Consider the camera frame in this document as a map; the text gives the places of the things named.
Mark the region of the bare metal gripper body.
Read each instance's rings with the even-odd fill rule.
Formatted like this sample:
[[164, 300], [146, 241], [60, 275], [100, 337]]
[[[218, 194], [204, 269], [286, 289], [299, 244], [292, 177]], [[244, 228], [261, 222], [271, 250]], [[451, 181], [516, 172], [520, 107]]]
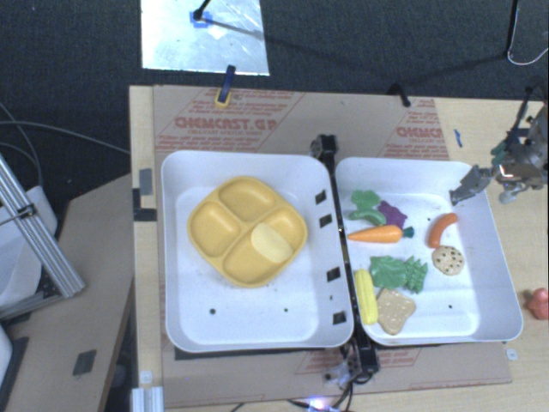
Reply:
[[526, 138], [492, 150], [495, 180], [505, 191], [540, 190], [547, 185], [548, 144], [543, 137]]

